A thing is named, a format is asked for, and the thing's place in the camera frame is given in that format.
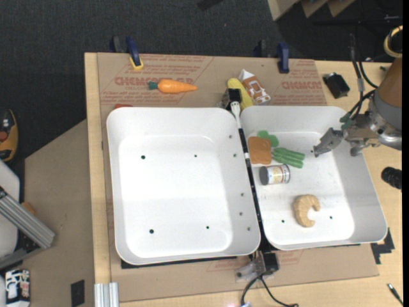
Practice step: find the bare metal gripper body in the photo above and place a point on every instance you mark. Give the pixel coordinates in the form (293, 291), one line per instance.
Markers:
(361, 131)

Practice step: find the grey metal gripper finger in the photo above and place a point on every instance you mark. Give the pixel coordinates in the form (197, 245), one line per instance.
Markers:
(329, 141)
(356, 149)

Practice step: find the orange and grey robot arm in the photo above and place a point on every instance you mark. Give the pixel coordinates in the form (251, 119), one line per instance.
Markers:
(391, 85)

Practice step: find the white plastic tray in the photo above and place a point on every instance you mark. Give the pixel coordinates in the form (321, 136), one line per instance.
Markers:
(335, 187)
(179, 190)

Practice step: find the green toy vegetable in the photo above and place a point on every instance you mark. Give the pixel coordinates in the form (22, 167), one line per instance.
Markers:
(287, 157)

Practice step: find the black rectangular box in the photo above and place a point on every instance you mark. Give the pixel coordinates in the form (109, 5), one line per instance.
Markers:
(335, 85)

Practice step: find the small white can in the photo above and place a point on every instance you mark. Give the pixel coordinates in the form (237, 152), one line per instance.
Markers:
(276, 174)

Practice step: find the brown toast slice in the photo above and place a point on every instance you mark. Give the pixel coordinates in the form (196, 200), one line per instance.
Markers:
(259, 150)

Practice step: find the beige croissant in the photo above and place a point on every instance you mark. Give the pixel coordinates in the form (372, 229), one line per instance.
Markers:
(303, 211)

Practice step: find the white and brown carton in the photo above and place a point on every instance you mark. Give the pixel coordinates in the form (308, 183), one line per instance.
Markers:
(255, 89)

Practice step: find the yellow corn cob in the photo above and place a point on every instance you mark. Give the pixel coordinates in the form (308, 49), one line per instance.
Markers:
(244, 96)

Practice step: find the brown cardboard board red print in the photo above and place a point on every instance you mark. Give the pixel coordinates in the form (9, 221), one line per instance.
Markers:
(204, 72)

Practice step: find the orange carrot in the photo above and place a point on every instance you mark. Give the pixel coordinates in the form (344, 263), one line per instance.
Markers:
(174, 86)

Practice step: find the black and white carton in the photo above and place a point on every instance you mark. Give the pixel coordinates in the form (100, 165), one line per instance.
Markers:
(17, 286)

